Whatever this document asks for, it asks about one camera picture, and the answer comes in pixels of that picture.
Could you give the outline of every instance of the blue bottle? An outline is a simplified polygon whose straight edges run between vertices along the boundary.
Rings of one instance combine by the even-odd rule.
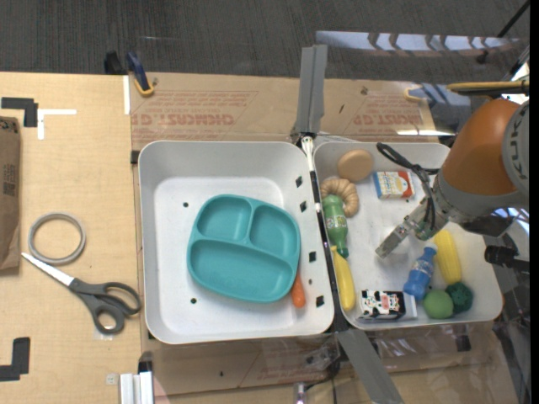
[[[403,291],[415,296],[416,300],[422,300],[427,291],[430,278],[434,272],[434,259],[438,247],[433,242],[427,242],[423,254],[414,262],[408,281],[404,284]]]

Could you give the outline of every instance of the wooden surface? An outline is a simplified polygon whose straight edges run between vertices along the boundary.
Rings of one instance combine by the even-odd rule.
[[[138,287],[131,122],[124,115],[121,77],[5,72],[0,85],[3,97],[31,97],[41,109],[77,110],[77,115],[45,117],[43,141],[36,129],[22,129],[21,249],[27,251],[35,219],[66,211],[83,222],[88,240],[82,256],[61,269],[90,283],[118,280]],[[22,124],[22,111],[0,109],[0,114],[18,116]],[[76,244],[77,233],[61,222],[45,225],[36,238],[37,247],[51,256],[66,254]],[[136,373],[141,356],[139,316],[119,335],[104,338],[75,295],[23,259],[18,270],[0,272],[0,290],[0,365],[11,363],[15,338],[31,340],[29,373],[19,381],[0,382],[2,404],[119,402],[115,375]],[[393,372],[403,399],[516,403],[501,345],[492,334],[487,338],[492,346],[481,358]],[[350,367],[334,385],[339,403],[369,402]],[[290,385],[276,385],[156,402],[265,404],[289,402],[292,391]],[[326,382],[311,389],[309,400],[332,402],[332,395],[332,382]]]

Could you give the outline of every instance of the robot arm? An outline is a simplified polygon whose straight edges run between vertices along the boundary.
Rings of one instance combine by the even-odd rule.
[[[497,98],[481,106],[436,175],[432,200],[423,198],[376,254],[386,257],[410,232],[426,241],[448,221],[493,237],[503,233],[511,222],[492,213],[529,205],[529,118],[529,101],[519,106]],[[435,213],[425,214],[432,205]]]

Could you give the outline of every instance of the scissors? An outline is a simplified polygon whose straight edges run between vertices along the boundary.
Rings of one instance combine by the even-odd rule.
[[[23,252],[22,256],[43,272],[49,274],[53,279],[60,281],[60,283],[64,284],[71,292],[82,299],[84,304],[86,304],[90,310],[93,323],[103,334],[120,332],[124,328],[125,317],[136,314],[141,310],[141,299],[139,295],[134,289],[126,284],[117,282],[102,284],[84,283],[80,279],[67,275],[60,269],[54,268],[45,262],[41,262],[39,259],[34,258],[28,253]],[[127,293],[131,295],[132,298],[130,299],[133,304],[127,304],[127,302],[119,296],[112,295],[109,292],[110,290],[120,290],[122,291],[122,294]],[[99,316],[102,314],[111,316],[115,321],[114,326],[105,326],[99,320]]]

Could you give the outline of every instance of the blue and yellow clamp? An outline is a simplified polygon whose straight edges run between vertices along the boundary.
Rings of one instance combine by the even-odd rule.
[[[127,67],[135,74],[135,87],[142,96],[151,96],[153,94],[153,85],[148,81],[144,68],[136,54],[129,51],[126,55]]]

